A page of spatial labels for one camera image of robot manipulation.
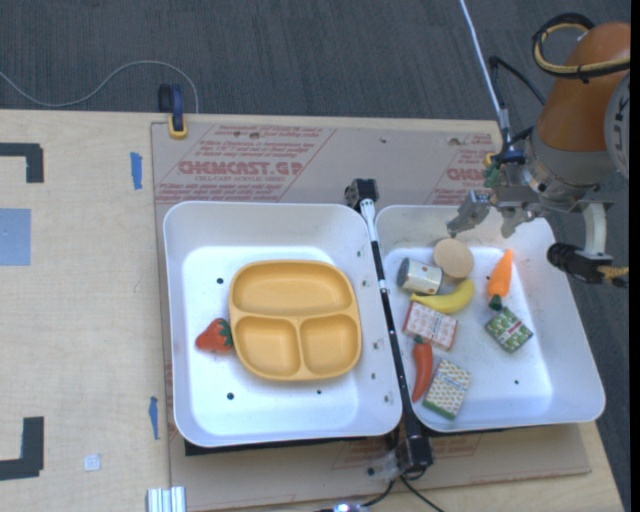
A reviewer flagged orange checked packet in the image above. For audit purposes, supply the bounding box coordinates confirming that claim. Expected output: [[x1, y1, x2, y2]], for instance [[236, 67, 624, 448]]
[[401, 301, 459, 352]]

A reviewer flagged yellow divided plate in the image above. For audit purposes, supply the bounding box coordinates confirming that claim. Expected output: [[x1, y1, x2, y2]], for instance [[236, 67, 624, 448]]
[[228, 259, 363, 382]]

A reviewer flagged red strawberry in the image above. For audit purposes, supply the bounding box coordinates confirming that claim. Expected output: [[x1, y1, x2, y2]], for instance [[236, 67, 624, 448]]
[[194, 317, 235, 354]]

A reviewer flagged yellow and green carton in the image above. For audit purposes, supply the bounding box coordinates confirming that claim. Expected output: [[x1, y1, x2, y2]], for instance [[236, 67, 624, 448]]
[[422, 358, 472, 421]]

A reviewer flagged brown cardboard board red print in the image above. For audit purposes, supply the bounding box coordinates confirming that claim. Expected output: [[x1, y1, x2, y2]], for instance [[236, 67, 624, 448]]
[[150, 119, 593, 512]]

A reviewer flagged white plastic tray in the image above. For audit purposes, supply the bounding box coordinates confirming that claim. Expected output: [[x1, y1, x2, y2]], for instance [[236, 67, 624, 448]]
[[374, 204, 607, 434], [162, 200, 404, 448]]

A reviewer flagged black cylinder on white bracket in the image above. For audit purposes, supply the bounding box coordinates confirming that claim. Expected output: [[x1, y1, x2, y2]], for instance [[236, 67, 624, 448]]
[[546, 200, 615, 285]]

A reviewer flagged yellow banana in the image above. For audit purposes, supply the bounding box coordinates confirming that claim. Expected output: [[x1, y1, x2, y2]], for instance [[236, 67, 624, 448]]
[[410, 278, 476, 316]]

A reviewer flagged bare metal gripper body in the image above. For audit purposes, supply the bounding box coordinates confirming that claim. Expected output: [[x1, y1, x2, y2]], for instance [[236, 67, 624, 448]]
[[488, 160, 581, 211]]

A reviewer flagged thin black and white rod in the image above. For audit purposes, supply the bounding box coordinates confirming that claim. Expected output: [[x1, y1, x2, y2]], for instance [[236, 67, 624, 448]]
[[359, 198, 420, 441]]

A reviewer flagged orange carrot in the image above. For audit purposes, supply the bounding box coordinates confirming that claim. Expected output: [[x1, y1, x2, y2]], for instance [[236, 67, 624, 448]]
[[487, 248, 515, 312]]

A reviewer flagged green printed carton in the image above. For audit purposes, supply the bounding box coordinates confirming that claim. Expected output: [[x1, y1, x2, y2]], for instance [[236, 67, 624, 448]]
[[484, 306, 535, 354]]

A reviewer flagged small white can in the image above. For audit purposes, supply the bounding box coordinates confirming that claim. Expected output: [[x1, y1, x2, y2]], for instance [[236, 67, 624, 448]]
[[396, 257, 444, 296]]

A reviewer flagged tan round biscuit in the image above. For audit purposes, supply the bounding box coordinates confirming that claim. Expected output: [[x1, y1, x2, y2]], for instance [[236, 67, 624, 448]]
[[432, 237, 475, 280]]

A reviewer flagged orange chili pepper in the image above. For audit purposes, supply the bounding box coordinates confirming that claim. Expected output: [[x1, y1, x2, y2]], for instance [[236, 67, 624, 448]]
[[411, 334, 434, 404]]

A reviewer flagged black block with wires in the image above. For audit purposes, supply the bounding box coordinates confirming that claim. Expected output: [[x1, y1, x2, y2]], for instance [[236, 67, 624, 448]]
[[344, 178, 379, 210], [397, 433, 435, 474]]

